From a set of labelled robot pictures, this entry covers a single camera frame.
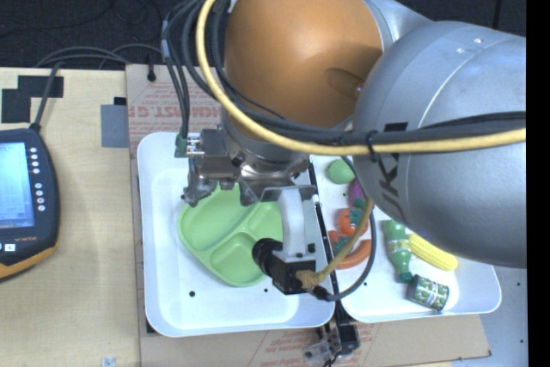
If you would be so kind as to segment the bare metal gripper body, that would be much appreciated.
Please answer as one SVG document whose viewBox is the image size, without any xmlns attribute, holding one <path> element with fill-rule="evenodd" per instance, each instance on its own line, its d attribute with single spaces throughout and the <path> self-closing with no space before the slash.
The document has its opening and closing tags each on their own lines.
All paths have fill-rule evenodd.
<svg viewBox="0 0 550 367">
<path fill-rule="evenodd" d="M 287 187 L 309 168 L 309 155 L 229 128 L 204 129 L 187 140 L 188 189 L 239 183 L 251 190 Z"/>
</svg>

